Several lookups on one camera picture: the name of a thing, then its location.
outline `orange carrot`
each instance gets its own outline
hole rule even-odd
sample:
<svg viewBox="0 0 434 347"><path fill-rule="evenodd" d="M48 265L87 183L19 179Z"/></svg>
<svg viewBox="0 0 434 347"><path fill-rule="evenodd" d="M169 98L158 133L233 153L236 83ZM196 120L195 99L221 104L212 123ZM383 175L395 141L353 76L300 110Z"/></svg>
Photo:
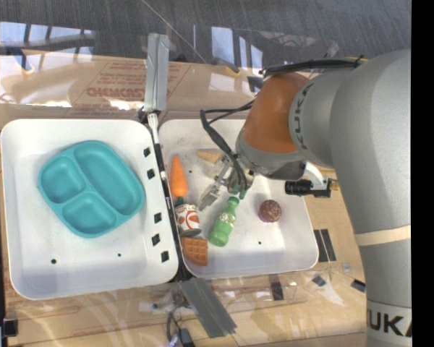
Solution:
<svg viewBox="0 0 434 347"><path fill-rule="evenodd" d="M174 155L172 160L170 185L171 192L175 197L184 197L188 191L187 180L178 155Z"/></svg>

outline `dark surface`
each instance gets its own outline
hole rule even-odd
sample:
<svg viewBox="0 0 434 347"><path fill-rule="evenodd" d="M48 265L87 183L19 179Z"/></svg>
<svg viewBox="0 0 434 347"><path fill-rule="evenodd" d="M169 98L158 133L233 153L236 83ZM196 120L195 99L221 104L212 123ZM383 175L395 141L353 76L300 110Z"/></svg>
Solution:
<svg viewBox="0 0 434 347"><path fill-rule="evenodd" d="M197 63L211 63L216 54L229 60L227 52L213 50L218 38L212 27L223 27L231 29L235 43L244 39L246 48L262 51L266 66L318 59L335 44L335 56L367 58L410 48L411 10L412 0L0 0L0 22L27 24L25 37L32 24L94 30L94 37L37 48L91 46L95 54L132 58L145 57L148 33L169 34L171 60ZM195 43L195 50L187 42ZM233 49L233 62L240 66L242 47ZM0 54L6 52L0 46ZM2 288L0 270L0 319Z"/></svg>

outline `can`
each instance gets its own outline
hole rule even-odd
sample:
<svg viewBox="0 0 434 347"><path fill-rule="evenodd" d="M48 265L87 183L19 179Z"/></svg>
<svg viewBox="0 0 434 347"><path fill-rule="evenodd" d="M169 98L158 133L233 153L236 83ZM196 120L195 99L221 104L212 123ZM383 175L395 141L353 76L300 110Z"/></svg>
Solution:
<svg viewBox="0 0 434 347"><path fill-rule="evenodd" d="M195 236L201 232L195 205L184 203L175 207L176 224L180 236Z"/></svg>

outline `waffle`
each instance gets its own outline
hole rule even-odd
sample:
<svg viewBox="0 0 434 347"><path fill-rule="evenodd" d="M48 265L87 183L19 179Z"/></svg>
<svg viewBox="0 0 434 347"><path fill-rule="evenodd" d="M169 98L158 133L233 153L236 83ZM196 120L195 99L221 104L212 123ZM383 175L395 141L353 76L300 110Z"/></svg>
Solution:
<svg viewBox="0 0 434 347"><path fill-rule="evenodd" d="M183 236L181 239L183 255L199 266L208 264L208 241L200 238Z"/></svg>

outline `toy bottle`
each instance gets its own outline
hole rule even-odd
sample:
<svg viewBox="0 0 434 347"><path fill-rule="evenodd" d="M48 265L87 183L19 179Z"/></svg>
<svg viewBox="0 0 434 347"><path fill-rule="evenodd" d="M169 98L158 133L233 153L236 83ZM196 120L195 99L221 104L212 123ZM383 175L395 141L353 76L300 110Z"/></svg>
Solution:
<svg viewBox="0 0 434 347"><path fill-rule="evenodd" d="M225 210L217 217L214 228L209 236L209 241L218 246L223 247L229 242L229 235L233 230L236 220L235 209L239 204L239 199L230 197Z"/></svg>

